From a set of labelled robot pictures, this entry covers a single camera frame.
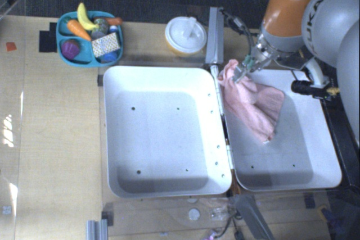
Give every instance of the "pink cloth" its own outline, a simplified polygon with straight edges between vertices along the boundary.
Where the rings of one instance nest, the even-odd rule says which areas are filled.
[[[222,86],[224,106],[260,141],[270,141],[275,135],[284,94],[274,87],[256,84],[247,76],[234,83],[232,77],[237,64],[236,60],[230,60],[218,78]]]

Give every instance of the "toy banana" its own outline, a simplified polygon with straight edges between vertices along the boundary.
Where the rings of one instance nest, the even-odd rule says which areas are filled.
[[[86,7],[82,2],[78,6],[78,21],[80,22],[81,26],[84,27],[86,30],[93,30],[95,28],[98,28],[98,25],[91,22],[88,18]]]

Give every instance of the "white round cap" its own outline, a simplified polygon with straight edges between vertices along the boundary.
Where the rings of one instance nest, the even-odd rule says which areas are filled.
[[[169,21],[165,29],[169,44],[183,53],[193,54],[206,44],[206,31],[194,17],[176,17]]]

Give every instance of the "teal divided tray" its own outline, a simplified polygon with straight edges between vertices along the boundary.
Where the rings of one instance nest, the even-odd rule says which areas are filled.
[[[81,37],[75,36],[71,33],[68,28],[66,27],[65,19],[70,17],[72,19],[77,19],[77,12],[68,12],[60,17],[56,25],[56,44],[57,50],[61,57],[61,59],[69,65],[77,66],[77,67],[101,67],[101,66],[110,66],[119,61],[123,54],[123,33],[120,26],[118,26],[118,38],[120,42],[120,49],[116,50],[117,58],[111,62],[101,63],[101,58],[96,58],[92,51],[91,42]],[[88,11],[89,19],[93,19],[94,17],[114,17],[114,15],[102,12],[102,11]],[[69,60],[64,57],[61,52],[61,45],[63,42],[69,39],[74,39],[79,43],[80,46],[80,53],[75,56],[74,59]]]

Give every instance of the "patterned box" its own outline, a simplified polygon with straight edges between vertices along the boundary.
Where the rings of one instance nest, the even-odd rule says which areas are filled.
[[[120,49],[120,43],[116,36],[116,32],[91,41],[91,45],[94,55],[97,58],[111,51]]]

